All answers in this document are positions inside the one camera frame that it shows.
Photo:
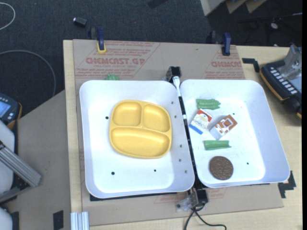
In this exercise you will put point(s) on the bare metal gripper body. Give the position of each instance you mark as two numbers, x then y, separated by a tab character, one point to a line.
295	49

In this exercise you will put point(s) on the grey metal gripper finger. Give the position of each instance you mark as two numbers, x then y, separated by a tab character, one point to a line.
292	65

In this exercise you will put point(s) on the white plastic tray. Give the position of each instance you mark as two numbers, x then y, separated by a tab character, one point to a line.
259	133
134	176

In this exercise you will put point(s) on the white and orange carton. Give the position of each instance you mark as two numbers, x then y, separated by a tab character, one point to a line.
223	126

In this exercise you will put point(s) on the green bean bundle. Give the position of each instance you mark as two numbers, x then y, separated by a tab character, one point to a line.
207	104
216	144

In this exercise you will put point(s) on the brown cardboard board red print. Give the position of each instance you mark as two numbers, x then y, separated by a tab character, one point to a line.
192	56

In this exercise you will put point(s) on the white red blue carton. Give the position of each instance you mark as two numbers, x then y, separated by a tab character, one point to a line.
201	121

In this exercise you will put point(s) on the thin black and white rod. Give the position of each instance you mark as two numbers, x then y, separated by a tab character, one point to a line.
185	119

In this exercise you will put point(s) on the brown round biscuit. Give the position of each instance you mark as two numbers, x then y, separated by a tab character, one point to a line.
221	168

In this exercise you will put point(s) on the yellow divided plate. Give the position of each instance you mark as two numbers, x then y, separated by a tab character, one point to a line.
140	138

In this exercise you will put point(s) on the small green toy vegetable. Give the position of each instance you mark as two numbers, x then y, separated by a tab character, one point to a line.
112	77

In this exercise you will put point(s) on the small black box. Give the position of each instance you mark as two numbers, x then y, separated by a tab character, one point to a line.
80	21

